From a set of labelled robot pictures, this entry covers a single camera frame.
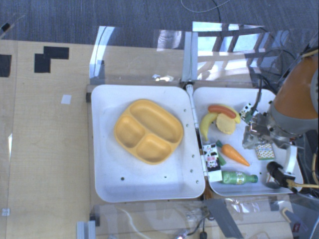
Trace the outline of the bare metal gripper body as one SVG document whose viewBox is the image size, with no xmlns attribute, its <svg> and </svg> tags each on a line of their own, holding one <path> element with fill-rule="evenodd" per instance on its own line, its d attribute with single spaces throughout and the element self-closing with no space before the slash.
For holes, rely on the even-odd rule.
<svg viewBox="0 0 319 239">
<path fill-rule="evenodd" d="M 263 144 L 273 143 L 278 148 L 290 145 L 290 135 L 278 126 L 270 113 L 253 116 L 245 131 L 262 138 Z"/>
</svg>

